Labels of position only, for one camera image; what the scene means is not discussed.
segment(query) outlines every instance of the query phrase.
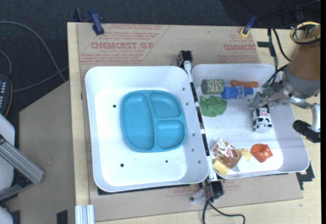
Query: white tray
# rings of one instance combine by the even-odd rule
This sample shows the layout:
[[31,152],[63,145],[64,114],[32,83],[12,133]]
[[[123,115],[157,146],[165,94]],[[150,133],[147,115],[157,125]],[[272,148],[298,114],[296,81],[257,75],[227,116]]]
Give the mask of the white tray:
[[[107,192],[199,183],[208,164],[189,78],[175,66],[95,67],[85,78],[94,179]],[[184,144],[165,152],[131,149],[120,126],[120,103],[129,92],[167,91],[181,103],[186,120]]]
[[[202,96],[203,79],[230,81],[258,81],[262,86],[274,73],[274,67],[266,64],[212,64],[197,65],[192,70],[198,99]],[[295,117],[290,104],[275,104],[270,108],[273,128],[265,133],[253,131],[249,104],[254,95],[243,99],[228,99],[227,109],[214,118],[204,117],[203,123],[210,148],[220,139],[228,141],[236,149],[250,150],[257,143],[268,144],[273,156],[260,163],[253,156],[249,162],[242,157],[238,163],[240,173],[230,170],[223,178],[233,179],[270,174],[304,171],[309,166],[309,156],[300,134],[293,128]]]

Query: blue bottle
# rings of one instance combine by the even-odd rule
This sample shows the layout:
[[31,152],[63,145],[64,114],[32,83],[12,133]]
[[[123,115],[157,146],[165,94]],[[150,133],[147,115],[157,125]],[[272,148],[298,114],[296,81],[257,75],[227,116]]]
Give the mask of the blue bottle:
[[253,95],[253,88],[238,87],[224,87],[224,91],[221,93],[223,99],[238,99],[243,98],[246,95]]

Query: blue clamp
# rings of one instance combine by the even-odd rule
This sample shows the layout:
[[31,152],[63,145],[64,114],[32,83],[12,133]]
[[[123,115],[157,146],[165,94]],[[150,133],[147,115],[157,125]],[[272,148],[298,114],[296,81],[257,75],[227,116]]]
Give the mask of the blue clamp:
[[101,26],[100,18],[96,10],[89,9],[88,10],[88,16],[91,22],[94,23],[93,30],[96,35],[104,34],[104,29]]
[[242,36],[245,39],[249,35],[249,30],[252,27],[252,25],[255,23],[255,21],[256,21],[256,16],[252,15],[247,25],[241,29],[240,36]]

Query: wooden table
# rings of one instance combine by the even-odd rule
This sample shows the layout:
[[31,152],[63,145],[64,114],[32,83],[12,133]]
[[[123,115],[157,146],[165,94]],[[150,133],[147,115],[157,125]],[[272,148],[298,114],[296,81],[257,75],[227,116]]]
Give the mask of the wooden table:
[[[69,49],[69,71],[70,71],[70,92],[71,92],[71,116],[72,116],[72,138],[75,176],[75,200],[76,205],[90,204],[89,180],[87,170],[87,155],[84,131],[83,104],[80,98],[81,79],[78,52],[77,23],[68,23],[68,49]],[[193,28],[198,33],[209,30],[221,30],[223,27],[198,26]],[[284,51],[291,56],[296,50],[296,45],[289,38],[289,30],[277,30]],[[268,41],[266,30],[251,29],[251,34],[255,43],[257,41]],[[273,60],[269,56],[268,50],[262,50],[256,45],[261,63],[272,64]],[[286,62],[280,58],[280,66]],[[320,103],[320,95],[310,98],[311,103]],[[311,112],[293,107],[296,119],[312,122]],[[305,140],[305,144],[310,155],[312,169],[315,179],[312,182],[304,183],[303,198],[299,200],[281,201],[274,203],[254,204],[223,208],[222,211],[228,214],[241,213],[246,217],[246,223],[321,223],[321,187],[320,187],[320,144],[313,144]],[[120,219],[103,221],[101,223],[201,223],[201,211],[190,211],[183,213],[164,214],[156,216],[138,217],[133,219]],[[208,210],[206,222],[241,223],[242,219],[227,218]]]

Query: robotic arm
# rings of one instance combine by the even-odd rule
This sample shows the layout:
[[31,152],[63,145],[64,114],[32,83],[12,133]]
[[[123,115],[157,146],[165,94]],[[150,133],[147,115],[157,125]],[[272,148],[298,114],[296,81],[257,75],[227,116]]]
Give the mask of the robotic arm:
[[[305,29],[303,39],[297,37],[299,29]],[[320,142],[320,104],[310,104],[306,99],[320,93],[320,24],[301,23],[291,31],[290,37],[299,47],[282,70],[282,80],[268,85],[262,93],[258,92],[250,109],[286,102],[302,109],[311,109],[312,125],[297,120],[293,128],[317,143]]]

